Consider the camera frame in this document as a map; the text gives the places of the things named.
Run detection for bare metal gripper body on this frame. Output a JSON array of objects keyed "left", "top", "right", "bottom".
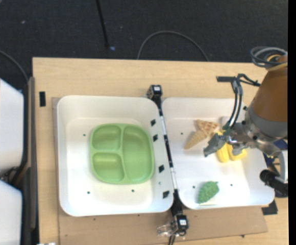
[{"left": 225, "top": 120, "right": 288, "bottom": 158}]

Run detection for black block with thin wires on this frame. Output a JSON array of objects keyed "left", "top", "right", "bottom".
[
  {"left": 176, "top": 214, "right": 189, "bottom": 231},
  {"left": 147, "top": 84, "right": 163, "bottom": 99}
]

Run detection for black cylinder on white bracket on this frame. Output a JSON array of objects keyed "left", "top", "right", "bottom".
[{"left": 259, "top": 149, "right": 288, "bottom": 198}]

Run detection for green divided plate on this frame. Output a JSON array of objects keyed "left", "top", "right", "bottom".
[{"left": 89, "top": 122, "right": 155, "bottom": 185}]

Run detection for thin black and white rod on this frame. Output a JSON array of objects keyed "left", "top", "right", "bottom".
[{"left": 154, "top": 95, "right": 182, "bottom": 215}]

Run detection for tan ice cream cone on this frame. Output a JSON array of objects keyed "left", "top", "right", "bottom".
[{"left": 183, "top": 130, "right": 208, "bottom": 151}]

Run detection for yellow corn cob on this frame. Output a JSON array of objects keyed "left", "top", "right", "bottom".
[
  {"left": 227, "top": 144, "right": 248, "bottom": 162},
  {"left": 216, "top": 130, "right": 231, "bottom": 163}
]

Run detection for white plastic tray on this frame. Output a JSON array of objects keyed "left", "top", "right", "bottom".
[
  {"left": 57, "top": 94, "right": 175, "bottom": 217},
  {"left": 161, "top": 96, "right": 276, "bottom": 211}
]

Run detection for green grapes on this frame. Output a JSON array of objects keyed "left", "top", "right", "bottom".
[{"left": 196, "top": 180, "right": 220, "bottom": 205}]

